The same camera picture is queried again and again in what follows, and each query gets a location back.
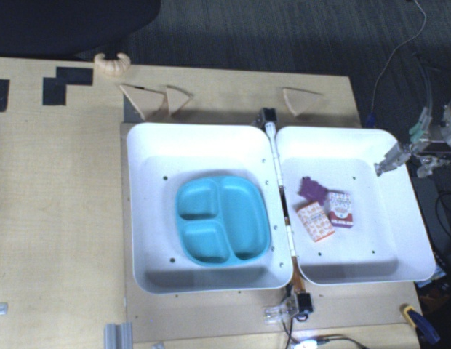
red and white box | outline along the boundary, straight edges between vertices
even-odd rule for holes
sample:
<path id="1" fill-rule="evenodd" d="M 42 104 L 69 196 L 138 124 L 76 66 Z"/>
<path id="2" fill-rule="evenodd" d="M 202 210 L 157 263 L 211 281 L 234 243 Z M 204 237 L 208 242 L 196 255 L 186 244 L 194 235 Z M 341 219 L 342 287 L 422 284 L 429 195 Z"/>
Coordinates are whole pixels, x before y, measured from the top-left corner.
<path id="1" fill-rule="evenodd" d="M 350 194 L 330 191 L 327 194 L 327 203 L 329 205 L 329 220 L 334 226 L 351 228 L 354 225 Z"/>
<path id="2" fill-rule="evenodd" d="M 335 232 L 317 201 L 300 208 L 297 214 L 313 241 L 320 241 Z"/>

dark floor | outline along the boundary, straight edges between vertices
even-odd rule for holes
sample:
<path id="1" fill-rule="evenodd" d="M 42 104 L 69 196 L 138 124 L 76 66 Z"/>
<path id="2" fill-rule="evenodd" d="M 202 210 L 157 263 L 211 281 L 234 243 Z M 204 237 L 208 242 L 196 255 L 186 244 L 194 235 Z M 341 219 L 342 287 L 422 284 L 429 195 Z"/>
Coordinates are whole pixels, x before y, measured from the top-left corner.
<path id="1" fill-rule="evenodd" d="M 451 0 L 418 1 L 426 27 L 396 53 L 375 101 L 377 127 L 403 142 L 426 103 L 413 54 L 439 69 L 431 73 L 435 123 L 451 100 Z M 422 19 L 405 0 L 161 0 L 149 26 L 79 57 L 121 51 L 137 64 L 349 76 L 364 123 L 388 56 L 418 32 Z M 439 192 L 451 191 L 451 167 L 431 179 Z M 451 198 L 445 205 L 451 224 Z M 429 318 L 443 336 L 434 348 L 451 348 L 451 303 Z"/>

wooden table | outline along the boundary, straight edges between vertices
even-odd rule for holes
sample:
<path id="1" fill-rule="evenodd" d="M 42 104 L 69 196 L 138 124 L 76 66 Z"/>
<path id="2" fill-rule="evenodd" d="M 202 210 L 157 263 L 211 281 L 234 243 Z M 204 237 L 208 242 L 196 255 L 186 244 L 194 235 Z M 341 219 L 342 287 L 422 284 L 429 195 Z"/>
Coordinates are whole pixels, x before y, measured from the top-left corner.
<path id="1" fill-rule="evenodd" d="M 190 92 L 193 99 L 178 117 L 164 121 L 249 124 L 262 107 L 275 107 L 280 125 L 359 127 L 345 77 L 132 66 L 118 79 L 95 72 L 92 86 L 67 86 L 66 106 L 44 106 L 43 78 L 56 77 L 58 66 L 92 68 L 91 63 L 0 58 L 0 79 L 10 80 L 7 109 L 0 113 L 0 302 L 9 304 L 8 314 L 0 316 L 0 349 L 103 348 L 105 324 L 127 319 L 118 85 L 159 91 L 171 85 Z M 294 119 L 282 87 L 321 93 L 323 101 Z M 413 283 L 307 287 L 316 310 L 295 327 L 296 337 L 337 333 L 370 348 L 419 348 L 399 311 L 402 303 L 419 309 Z M 221 294 L 216 297 L 231 313 L 210 322 L 211 330 L 201 336 L 233 336 L 170 340 L 165 347 L 284 347 L 281 328 L 264 326 L 256 317 L 263 302 L 254 292 L 244 292 L 242 300 Z M 182 301 L 191 304 L 187 295 Z M 229 301 L 237 301 L 253 323 L 235 327 Z M 172 316 L 175 303 L 157 313 Z M 191 337 L 188 325 L 199 324 L 192 317 L 183 317 L 187 326 L 178 320 L 164 325 L 160 337 L 179 337 L 178 332 Z M 346 342 L 330 345 L 348 348 Z"/>

purple object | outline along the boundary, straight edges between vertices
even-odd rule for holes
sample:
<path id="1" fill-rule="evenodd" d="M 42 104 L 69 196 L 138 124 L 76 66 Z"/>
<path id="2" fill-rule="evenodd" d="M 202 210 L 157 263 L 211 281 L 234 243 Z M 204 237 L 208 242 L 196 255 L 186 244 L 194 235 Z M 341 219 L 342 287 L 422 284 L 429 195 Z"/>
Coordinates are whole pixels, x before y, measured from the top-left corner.
<path id="1" fill-rule="evenodd" d="M 309 201 L 317 201 L 320 206 L 324 206 L 327 189 L 313 181 L 310 177 L 303 177 L 298 194 Z"/>

blue divided plate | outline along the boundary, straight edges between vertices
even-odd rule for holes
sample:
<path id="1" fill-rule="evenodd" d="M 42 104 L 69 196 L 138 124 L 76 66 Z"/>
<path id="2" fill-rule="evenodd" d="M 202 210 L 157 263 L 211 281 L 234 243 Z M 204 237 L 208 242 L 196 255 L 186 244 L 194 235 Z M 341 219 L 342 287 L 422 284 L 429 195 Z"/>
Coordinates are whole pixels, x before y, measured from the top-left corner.
<path id="1" fill-rule="evenodd" d="M 203 266 L 256 260 L 271 243 L 260 192 L 241 177 L 206 177 L 187 182 L 177 192 L 175 214 L 184 252 Z"/>

